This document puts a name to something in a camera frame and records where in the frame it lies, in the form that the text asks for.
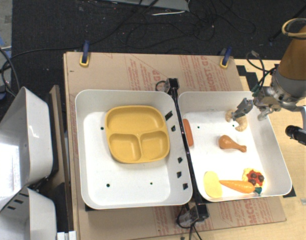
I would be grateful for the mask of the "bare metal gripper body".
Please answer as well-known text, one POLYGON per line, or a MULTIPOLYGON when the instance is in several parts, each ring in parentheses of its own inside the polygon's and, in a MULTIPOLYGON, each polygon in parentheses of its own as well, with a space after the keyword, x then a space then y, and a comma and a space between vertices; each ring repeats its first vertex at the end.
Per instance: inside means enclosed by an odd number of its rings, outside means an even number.
POLYGON ((286 109, 294 111, 300 98, 292 96, 281 87, 264 86, 253 93, 254 105, 259 109, 280 111, 286 109))

